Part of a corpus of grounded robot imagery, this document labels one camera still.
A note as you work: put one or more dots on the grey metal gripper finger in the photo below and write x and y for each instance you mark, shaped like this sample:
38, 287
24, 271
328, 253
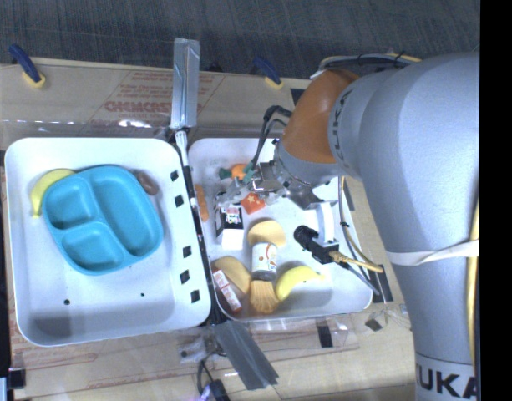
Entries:
228, 199
239, 185

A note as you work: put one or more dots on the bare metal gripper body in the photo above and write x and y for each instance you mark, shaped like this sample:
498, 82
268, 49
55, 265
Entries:
272, 182

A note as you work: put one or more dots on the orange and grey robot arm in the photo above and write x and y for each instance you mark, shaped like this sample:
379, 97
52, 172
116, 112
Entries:
406, 148

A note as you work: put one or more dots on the orange carrot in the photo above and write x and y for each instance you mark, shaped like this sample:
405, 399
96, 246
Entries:
238, 170

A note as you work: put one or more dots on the red cube with yellow star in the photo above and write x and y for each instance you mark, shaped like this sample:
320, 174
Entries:
252, 204

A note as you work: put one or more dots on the orange toy food strip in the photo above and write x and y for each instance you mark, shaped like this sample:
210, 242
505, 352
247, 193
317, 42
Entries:
201, 203

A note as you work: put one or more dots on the white carton with black print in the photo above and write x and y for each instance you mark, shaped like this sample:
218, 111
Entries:
231, 234

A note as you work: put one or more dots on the tan bread slice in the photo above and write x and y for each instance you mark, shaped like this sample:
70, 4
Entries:
267, 231

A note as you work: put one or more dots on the white can with orange print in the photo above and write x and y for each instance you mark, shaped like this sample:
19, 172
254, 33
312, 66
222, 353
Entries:
264, 260

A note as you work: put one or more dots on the tan bread loaf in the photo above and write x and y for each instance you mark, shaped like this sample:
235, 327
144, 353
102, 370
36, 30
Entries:
234, 270

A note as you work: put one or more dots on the brown sausage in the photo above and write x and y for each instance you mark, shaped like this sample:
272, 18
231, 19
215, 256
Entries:
148, 183

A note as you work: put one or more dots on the red and white packet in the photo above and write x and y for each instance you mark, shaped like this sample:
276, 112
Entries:
227, 292

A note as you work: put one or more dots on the yellow banana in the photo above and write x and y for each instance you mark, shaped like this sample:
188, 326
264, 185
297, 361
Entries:
295, 279
44, 186

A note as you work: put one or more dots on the white plastic tray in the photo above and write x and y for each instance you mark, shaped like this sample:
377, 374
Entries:
322, 295
113, 307

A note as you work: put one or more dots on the blue divided plate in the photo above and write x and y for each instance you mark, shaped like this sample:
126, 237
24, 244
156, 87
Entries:
101, 219

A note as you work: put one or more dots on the brown cardboard board red print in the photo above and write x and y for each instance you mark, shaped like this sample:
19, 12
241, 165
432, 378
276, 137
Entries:
92, 94

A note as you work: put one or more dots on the black cylinder on white bracket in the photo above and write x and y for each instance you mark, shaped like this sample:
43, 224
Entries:
314, 242

